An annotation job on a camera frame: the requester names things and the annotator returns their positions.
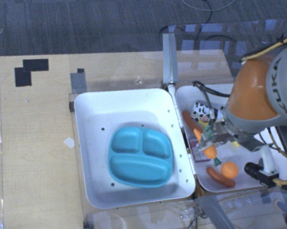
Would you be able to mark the blue divided plate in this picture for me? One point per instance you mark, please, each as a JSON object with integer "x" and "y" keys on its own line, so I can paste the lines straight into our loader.
{"x": 140, "y": 166}

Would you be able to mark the orange toy carrot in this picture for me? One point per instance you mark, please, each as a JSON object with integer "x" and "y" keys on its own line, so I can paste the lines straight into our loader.
{"x": 210, "y": 151}

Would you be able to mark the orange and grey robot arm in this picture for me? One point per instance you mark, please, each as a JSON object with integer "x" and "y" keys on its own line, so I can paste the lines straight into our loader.
{"x": 254, "y": 94}

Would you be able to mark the white plastic tray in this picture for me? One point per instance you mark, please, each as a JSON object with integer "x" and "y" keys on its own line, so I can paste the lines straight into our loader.
{"x": 239, "y": 158}
{"x": 99, "y": 152}

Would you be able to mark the red toy sausage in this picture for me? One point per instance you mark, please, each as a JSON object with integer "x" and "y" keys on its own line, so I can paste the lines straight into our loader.
{"x": 189, "y": 121}
{"x": 220, "y": 178}

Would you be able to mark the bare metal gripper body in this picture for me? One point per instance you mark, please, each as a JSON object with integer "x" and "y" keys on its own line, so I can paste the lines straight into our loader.
{"x": 223, "y": 132}

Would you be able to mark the black cylinder on white bracket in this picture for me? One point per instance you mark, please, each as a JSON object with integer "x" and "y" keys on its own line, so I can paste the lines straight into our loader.
{"x": 267, "y": 161}

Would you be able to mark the pink packet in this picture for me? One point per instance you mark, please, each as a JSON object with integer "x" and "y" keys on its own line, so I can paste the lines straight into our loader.
{"x": 196, "y": 154}

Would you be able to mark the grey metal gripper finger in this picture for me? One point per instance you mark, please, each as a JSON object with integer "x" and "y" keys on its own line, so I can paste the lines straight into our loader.
{"x": 206, "y": 138}
{"x": 201, "y": 147}

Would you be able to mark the yellow banana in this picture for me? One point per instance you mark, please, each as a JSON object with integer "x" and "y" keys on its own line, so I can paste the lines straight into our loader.
{"x": 203, "y": 124}

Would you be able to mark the black and white cow-print carton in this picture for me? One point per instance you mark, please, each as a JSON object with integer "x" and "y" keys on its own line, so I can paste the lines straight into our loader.
{"x": 200, "y": 111}

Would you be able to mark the orange ball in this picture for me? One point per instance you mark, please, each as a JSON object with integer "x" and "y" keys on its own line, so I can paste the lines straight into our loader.
{"x": 230, "y": 170}

